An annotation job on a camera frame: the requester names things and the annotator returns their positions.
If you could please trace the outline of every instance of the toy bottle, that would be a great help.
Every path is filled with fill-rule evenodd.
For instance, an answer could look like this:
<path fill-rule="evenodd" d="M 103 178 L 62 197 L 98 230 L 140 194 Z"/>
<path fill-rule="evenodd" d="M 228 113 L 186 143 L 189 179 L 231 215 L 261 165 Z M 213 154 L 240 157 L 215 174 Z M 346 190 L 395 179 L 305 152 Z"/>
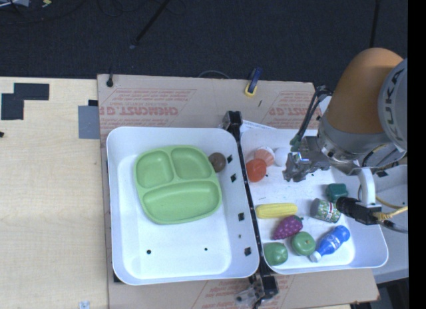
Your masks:
<path fill-rule="evenodd" d="M 318 262 L 324 254 L 334 253 L 350 236 L 351 233 L 345 226 L 336 226 L 321 239 L 315 252 L 310 255 L 310 260 Z"/>

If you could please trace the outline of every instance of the green plate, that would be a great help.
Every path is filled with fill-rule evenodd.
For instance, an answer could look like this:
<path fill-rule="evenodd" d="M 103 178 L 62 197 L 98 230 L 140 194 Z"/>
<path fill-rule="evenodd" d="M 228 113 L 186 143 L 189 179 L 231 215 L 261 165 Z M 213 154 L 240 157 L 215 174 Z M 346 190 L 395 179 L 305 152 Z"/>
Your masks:
<path fill-rule="evenodd" d="M 158 224 L 205 218 L 222 203 L 213 166 L 194 146 L 167 146 L 142 153 L 134 162 L 134 181 L 145 214 Z"/>

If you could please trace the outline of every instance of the black floor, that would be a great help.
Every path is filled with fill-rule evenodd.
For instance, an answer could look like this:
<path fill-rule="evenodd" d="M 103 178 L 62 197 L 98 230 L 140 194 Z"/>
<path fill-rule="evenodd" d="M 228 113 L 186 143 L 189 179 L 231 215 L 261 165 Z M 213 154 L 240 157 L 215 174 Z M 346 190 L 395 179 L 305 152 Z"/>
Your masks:
<path fill-rule="evenodd" d="M 176 77 L 218 71 L 204 76 L 245 79 L 261 67 L 264 80 L 334 89 L 353 56 L 370 46 L 407 56 L 408 0 L 170 0 L 153 19 L 165 1 L 2 6 L 0 75 L 95 79 L 110 70 Z"/>

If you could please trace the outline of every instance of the toy tomato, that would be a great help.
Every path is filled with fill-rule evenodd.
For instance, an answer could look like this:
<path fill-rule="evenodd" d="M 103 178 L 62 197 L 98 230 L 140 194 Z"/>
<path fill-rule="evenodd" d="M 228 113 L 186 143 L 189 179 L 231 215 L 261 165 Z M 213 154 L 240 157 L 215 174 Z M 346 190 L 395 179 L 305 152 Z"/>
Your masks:
<path fill-rule="evenodd" d="M 293 236 L 292 246 L 297 254 L 309 256 L 315 251 L 316 242 L 309 233 L 300 231 Z"/>
<path fill-rule="evenodd" d="M 246 170 L 250 181 L 261 181 L 266 175 L 266 162 L 261 158 L 254 158 L 246 163 Z"/>
<path fill-rule="evenodd" d="M 264 255 L 269 265 L 280 265 L 288 259 L 286 246 L 281 242 L 271 242 L 265 244 Z"/>

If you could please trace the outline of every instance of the green can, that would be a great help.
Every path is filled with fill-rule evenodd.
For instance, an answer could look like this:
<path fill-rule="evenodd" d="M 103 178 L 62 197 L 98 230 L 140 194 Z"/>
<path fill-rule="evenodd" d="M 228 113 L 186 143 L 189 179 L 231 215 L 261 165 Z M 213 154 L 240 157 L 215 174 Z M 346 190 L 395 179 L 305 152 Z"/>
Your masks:
<path fill-rule="evenodd" d="M 340 211 L 332 201 L 316 198 L 311 204 L 311 216 L 326 222 L 337 222 L 340 219 Z"/>

